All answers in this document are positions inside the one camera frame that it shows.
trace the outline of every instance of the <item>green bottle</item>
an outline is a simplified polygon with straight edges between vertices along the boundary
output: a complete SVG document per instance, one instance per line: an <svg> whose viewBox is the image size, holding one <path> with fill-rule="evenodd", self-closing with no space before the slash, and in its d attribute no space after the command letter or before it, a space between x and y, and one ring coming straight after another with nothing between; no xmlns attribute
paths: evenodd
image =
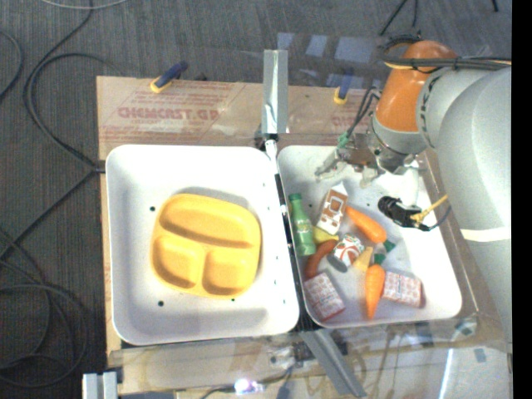
<svg viewBox="0 0 532 399"><path fill-rule="evenodd" d="M288 200L291 204L290 221L292 222L296 255L303 257L316 253L316 244L313 240L313 224L303 209L301 194L290 194Z"/></svg>

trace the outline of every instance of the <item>yellow divided plate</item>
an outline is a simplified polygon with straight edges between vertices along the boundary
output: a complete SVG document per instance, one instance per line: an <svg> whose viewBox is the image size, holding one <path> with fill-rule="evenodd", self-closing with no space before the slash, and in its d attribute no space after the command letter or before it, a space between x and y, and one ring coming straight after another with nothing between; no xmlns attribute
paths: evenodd
<svg viewBox="0 0 532 399"><path fill-rule="evenodd" d="M203 195L166 200L151 237L157 277L181 291L236 297L253 283L261 246L259 222L244 207Z"/></svg>

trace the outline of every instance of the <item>orange carrot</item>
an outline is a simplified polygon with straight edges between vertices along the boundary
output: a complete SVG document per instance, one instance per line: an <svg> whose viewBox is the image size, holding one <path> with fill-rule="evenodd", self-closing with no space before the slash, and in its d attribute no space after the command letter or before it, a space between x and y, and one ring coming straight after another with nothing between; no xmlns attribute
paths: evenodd
<svg viewBox="0 0 532 399"><path fill-rule="evenodd" d="M382 268L381 263L385 256L383 254L375 254L375 263L372 264L366 271L366 311L367 317L373 319L377 305L381 300L382 290L384 289L384 280L386 278L386 271Z"/></svg>
<svg viewBox="0 0 532 399"><path fill-rule="evenodd" d="M370 241L375 244L384 243L387 251L391 251L395 247L395 244L387 239L386 230L376 220L349 205L346 207L346 214Z"/></svg>
<svg viewBox="0 0 532 399"><path fill-rule="evenodd" d="M334 250L337 240L329 239L316 248L316 253L308 257L307 265L305 266L305 276L307 279L314 278L318 274L319 262L329 253Z"/></svg>

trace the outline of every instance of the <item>white plastic tray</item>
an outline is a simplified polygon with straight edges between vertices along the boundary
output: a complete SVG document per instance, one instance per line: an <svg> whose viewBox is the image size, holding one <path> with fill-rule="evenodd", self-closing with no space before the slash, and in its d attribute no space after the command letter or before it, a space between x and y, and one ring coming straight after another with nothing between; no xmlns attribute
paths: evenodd
<svg viewBox="0 0 532 399"><path fill-rule="evenodd" d="M374 180L371 186L363 189L360 186L362 175L348 166L335 177L317 182L314 171L333 150L333 147L327 146L289 146L281 150L278 164L287 199L289 194L301 193L305 209L315 223L326 193L332 186L343 181L349 194L349 204L378 221L387 231L388 238L396 244L396 247L387 254L383 268L413 273L422 282L426 302L422 308L412 308L382 299L374 319L370 321L366 318L364 310L364 272L350 268L346 273L341 273L332 268L326 259L322 259L318 272L328 273L347 308L343 313L324 322L320 321L312 308L307 305L310 316L325 328L418 322L455 316L461 309L461 292L440 230L435 228L430 232L421 232L418 229L402 228L377 208L377 202L383 195L401 198L405 205L416 204L422 209L429 207L431 202L417 171L410 170L404 175L385 174ZM423 223L431 226L435 222L434 213L430 213ZM363 238L362 234L352 229L355 228L352 224L349 225L347 219L342 224L339 234L351 230ZM305 263L305 258L298 260L298 270L302 280L304 280Z"/></svg>
<svg viewBox="0 0 532 399"><path fill-rule="evenodd" d="M134 345L274 335L292 329L299 307L273 168L249 147L123 145L106 161L112 321ZM150 236L159 206L179 192L240 204L263 241L253 285L237 298L204 298L152 273Z"/></svg>

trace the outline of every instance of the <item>blue and yellow clamp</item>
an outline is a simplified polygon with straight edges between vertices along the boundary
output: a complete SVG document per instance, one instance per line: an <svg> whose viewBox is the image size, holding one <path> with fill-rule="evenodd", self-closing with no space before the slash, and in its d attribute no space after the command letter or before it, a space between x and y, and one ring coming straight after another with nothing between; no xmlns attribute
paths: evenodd
<svg viewBox="0 0 532 399"><path fill-rule="evenodd" d="M337 87L334 91L334 103L338 105L344 105L347 102L347 92L352 80L352 70L347 70L343 76L340 87Z"/></svg>
<svg viewBox="0 0 532 399"><path fill-rule="evenodd" d="M162 76L158 76L150 83L151 90L154 93L161 93L166 87L168 87L172 83L172 80L179 78L181 76L181 73L183 71L186 71L188 67L189 64L185 61L176 63Z"/></svg>

